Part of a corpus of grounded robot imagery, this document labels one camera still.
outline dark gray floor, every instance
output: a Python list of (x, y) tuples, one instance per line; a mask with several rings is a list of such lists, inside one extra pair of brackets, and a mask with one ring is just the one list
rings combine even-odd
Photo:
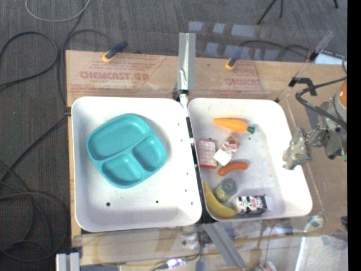
[[(115, 41), (127, 40), (126, 52), (130, 53), (177, 55), (179, 32), (197, 33), (198, 56), (228, 58), (237, 45), (255, 39), (299, 45), (293, 49), (302, 55), (266, 43), (250, 43), (241, 55), (242, 59), (292, 62), (305, 61), (305, 49), (313, 49), (331, 30), (334, 38), (326, 50), (347, 54), (347, 0), (337, 0), (338, 8), (333, 0), (284, 0), (281, 18), (277, 0), (257, 24), (271, 1), (92, 0), (75, 30), (95, 29)], [(81, 9), (81, 0), (29, 0), (28, 5), (42, 18), (65, 19)], [(39, 21), (27, 13), (25, 0), (0, 0), (0, 47), (23, 32), (41, 32), (60, 47), (75, 23)], [(73, 36), (66, 48), (105, 51), (111, 46), (101, 34), (85, 32)], [(21, 35), (0, 53), (0, 85), (43, 70), (54, 57), (54, 46), (46, 37)], [(65, 75), (60, 74), (64, 90)], [(33, 196), (36, 204), (24, 195), (0, 200), (0, 270), (51, 270), (54, 256), (38, 263), (21, 263), (19, 259), (41, 259), (52, 251), (69, 252), (71, 247), (69, 217), (61, 211), (65, 208), (69, 212), (67, 124), (56, 78), (55, 64), (40, 76), (0, 88), (0, 181), (17, 187), (14, 190), (1, 184), (0, 197), (25, 191), (15, 175), (28, 191), (37, 193)], [(61, 205), (39, 194), (51, 196)], [(51, 226), (51, 235), (43, 216)], [(62, 243), (64, 228), (67, 234)], [(25, 243), (27, 240), (38, 244)]]

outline carrot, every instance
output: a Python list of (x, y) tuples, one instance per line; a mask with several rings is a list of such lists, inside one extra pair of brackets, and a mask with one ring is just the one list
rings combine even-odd
[(235, 169), (248, 169), (248, 164), (244, 161), (233, 161), (232, 163), (228, 163), (225, 166), (221, 167), (218, 171), (218, 174), (221, 177), (224, 177), (227, 173), (229, 173), (230, 171), (234, 171)]
[(248, 129), (247, 123), (240, 119), (213, 119), (213, 122), (239, 133)]

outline banana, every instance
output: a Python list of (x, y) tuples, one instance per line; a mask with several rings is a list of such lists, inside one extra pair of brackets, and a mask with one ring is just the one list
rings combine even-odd
[(207, 207), (218, 217), (232, 218), (237, 215), (236, 211), (220, 203), (209, 189), (208, 183), (204, 183), (205, 203)]

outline blue and yellow clamp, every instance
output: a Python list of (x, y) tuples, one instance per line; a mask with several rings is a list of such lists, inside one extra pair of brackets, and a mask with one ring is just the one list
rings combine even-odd
[(117, 53), (123, 52), (123, 50), (128, 46), (128, 42), (122, 41), (116, 46), (114, 46), (112, 49), (110, 49), (107, 53), (104, 53), (102, 56), (102, 59), (105, 63), (109, 63), (112, 61)]
[(229, 58), (229, 60), (227, 60), (226, 68), (228, 70), (233, 70), (235, 68), (236, 61), (241, 57), (241, 52), (242, 52), (242, 48), (238, 47), (237, 52), (231, 58)]

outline can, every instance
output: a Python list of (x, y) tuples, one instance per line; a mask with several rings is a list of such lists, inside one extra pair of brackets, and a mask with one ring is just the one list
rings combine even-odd
[(273, 264), (271, 261), (267, 261), (266, 263), (254, 268), (254, 271), (277, 271), (277, 269), (275, 264)]
[(217, 187), (214, 188), (213, 194), (221, 203), (226, 202), (237, 192), (236, 182), (230, 178), (222, 180)]

